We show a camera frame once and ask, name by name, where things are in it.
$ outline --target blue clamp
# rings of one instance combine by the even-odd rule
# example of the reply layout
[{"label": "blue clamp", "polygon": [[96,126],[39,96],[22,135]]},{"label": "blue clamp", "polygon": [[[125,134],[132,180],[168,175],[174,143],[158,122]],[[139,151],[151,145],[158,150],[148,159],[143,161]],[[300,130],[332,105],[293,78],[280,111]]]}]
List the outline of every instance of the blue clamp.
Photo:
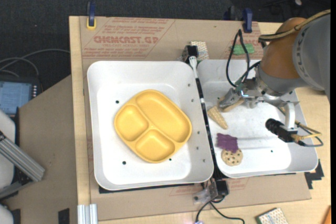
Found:
[{"label": "blue clamp", "polygon": [[95,28],[97,26],[97,22],[96,22],[96,19],[94,17],[95,11],[96,11],[95,2],[89,2],[88,3],[88,8],[87,8],[88,18],[87,18],[87,21],[86,21],[86,27],[89,30],[95,30]]},{"label": "blue clamp", "polygon": [[245,8],[243,10],[243,28],[245,33],[252,33],[252,10],[250,8]]}]

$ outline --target yellow plate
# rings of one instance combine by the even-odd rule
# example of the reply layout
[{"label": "yellow plate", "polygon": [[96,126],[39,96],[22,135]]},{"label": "yellow plate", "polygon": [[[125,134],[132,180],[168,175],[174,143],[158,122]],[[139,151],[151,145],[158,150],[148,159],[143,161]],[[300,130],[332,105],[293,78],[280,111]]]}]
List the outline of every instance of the yellow plate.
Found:
[{"label": "yellow plate", "polygon": [[142,91],[123,105],[114,118],[114,128],[130,149],[150,163],[170,158],[192,131],[183,111],[156,90]]}]

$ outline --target white tray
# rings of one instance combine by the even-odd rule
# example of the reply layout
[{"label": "white tray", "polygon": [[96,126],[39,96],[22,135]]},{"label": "white tray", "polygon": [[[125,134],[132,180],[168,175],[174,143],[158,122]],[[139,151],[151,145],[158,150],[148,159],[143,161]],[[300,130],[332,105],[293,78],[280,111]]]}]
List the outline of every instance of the white tray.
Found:
[{"label": "white tray", "polygon": [[[98,184],[122,190],[207,181],[214,165],[191,67],[178,61],[98,61],[88,69],[94,171]],[[113,119],[134,95],[161,91],[191,120],[192,135],[162,163],[143,161],[118,137]]]},{"label": "white tray", "polygon": [[[216,105],[218,99],[231,88],[226,79],[226,63],[226,60],[204,60],[198,65],[207,109]],[[230,61],[231,81],[236,81],[245,71],[245,60]],[[251,71],[249,78],[254,75],[254,71]],[[288,94],[283,99],[297,101],[297,96],[295,93]],[[276,107],[268,103],[260,103],[256,108],[251,109],[242,104],[222,115],[229,126],[228,130],[222,129],[211,119],[209,119],[209,126],[218,168],[224,175],[239,178],[306,172],[316,168],[318,157],[315,148],[285,143],[266,129],[265,122],[269,118],[284,122],[284,116]],[[296,105],[296,119],[305,124],[299,104]],[[229,134],[238,138],[238,147],[244,156],[241,164],[228,166],[222,161],[220,155],[222,150],[216,146],[217,133]],[[299,129],[299,134],[306,133]],[[305,142],[312,144],[311,139]]]}]

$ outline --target wooden table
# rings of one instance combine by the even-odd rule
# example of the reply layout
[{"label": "wooden table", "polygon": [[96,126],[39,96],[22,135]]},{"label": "wooden table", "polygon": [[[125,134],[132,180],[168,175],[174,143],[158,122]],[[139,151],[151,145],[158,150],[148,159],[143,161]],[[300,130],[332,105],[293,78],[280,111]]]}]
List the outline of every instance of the wooden table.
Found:
[{"label": "wooden table", "polygon": [[[89,205],[89,171],[88,153],[85,124],[85,103],[83,97],[83,71],[80,43],[80,22],[79,17],[71,16],[70,23],[70,49],[71,49],[71,74],[72,92],[75,123],[75,146],[76,146],[76,169],[77,169],[77,193],[78,204]],[[280,24],[259,23],[263,34],[274,33]],[[297,95],[301,101],[301,107],[307,124],[323,133],[324,147],[318,147],[317,152],[323,167],[324,178],[313,183],[311,200],[284,202],[279,204],[266,204],[247,206],[243,208],[224,209],[223,213],[228,216],[237,216],[245,220],[245,223],[256,223],[255,217],[273,208],[280,207],[289,223],[323,223],[331,205],[330,187],[330,105],[324,94],[311,89],[298,89]],[[104,224],[116,223],[194,223],[197,212],[186,212],[181,214],[170,214],[160,216],[148,216],[131,219],[118,219],[100,221]],[[205,223],[239,223],[234,220],[223,220],[214,210],[205,210],[200,219]]]}]

